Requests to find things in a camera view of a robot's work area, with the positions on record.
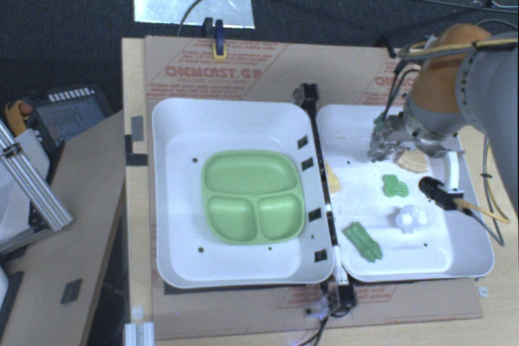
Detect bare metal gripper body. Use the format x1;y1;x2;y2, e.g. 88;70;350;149
373;113;466;158

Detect beige toy biscuit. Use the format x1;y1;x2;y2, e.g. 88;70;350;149
396;149;429;175

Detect green toy grapes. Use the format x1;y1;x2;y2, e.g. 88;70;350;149
381;173;410;198

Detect pale yellow toy food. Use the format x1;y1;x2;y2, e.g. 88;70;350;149
324;161;343;194

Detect thin black and white rod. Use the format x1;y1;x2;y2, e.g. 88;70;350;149
307;100;345;285

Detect white toy cauliflower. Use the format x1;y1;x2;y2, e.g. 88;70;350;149
389;204;428;233

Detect green toy asparagus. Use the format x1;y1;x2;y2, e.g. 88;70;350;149
341;220;384;263

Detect white plastic tray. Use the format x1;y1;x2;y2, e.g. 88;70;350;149
151;96;337;290
315;104;496;284

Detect green divided plate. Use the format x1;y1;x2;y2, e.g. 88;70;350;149
200;149;307;246

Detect brown cardboard board red print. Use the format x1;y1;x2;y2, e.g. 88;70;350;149
144;35;484;341

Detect black cylinder on white bracket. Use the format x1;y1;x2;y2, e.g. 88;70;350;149
418;152;465;212

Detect black block with thin wires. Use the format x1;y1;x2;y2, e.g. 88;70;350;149
292;83;320;111
323;282;358;318

